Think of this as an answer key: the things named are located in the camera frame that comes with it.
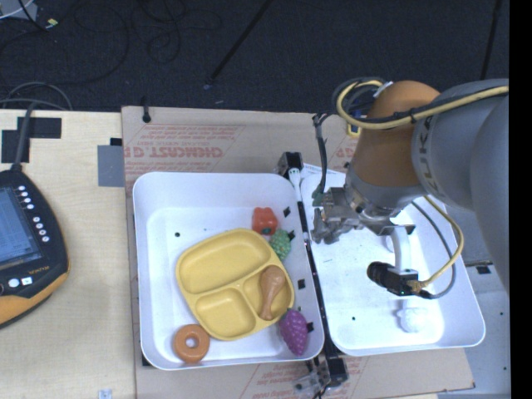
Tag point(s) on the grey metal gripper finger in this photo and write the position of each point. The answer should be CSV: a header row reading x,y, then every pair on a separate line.
x,y
340,234
319,227

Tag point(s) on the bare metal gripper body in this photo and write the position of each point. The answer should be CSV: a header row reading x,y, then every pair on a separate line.
x,y
341,208

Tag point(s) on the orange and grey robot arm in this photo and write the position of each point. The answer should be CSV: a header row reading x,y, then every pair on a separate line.
x,y
453,148

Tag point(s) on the green grapes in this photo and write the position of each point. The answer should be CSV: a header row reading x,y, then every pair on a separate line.
x,y
281,244

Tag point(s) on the orange bell pepper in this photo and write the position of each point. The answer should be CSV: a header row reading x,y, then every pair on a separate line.
x,y
263,219

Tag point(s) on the white plastic tray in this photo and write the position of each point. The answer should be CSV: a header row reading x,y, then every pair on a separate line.
x,y
357,306
166,297

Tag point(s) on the brown chicken drumstick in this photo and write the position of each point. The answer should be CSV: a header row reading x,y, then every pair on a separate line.
x,y
271,289

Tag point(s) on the purple grapes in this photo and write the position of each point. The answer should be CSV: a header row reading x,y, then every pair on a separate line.
x,y
294,333

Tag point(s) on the white lumpy toy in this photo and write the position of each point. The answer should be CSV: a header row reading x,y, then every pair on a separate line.
x,y
412,319

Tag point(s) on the yellow divided plate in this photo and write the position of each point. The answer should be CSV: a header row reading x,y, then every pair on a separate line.
x,y
216,272

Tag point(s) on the brown cardboard board red print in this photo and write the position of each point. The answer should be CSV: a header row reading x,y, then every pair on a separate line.
x,y
187,148

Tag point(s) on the orange doughnut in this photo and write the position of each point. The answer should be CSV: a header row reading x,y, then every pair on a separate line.
x,y
183,347

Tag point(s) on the black cylinder on white bracket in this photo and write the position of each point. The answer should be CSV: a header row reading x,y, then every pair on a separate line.
x,y
390,277

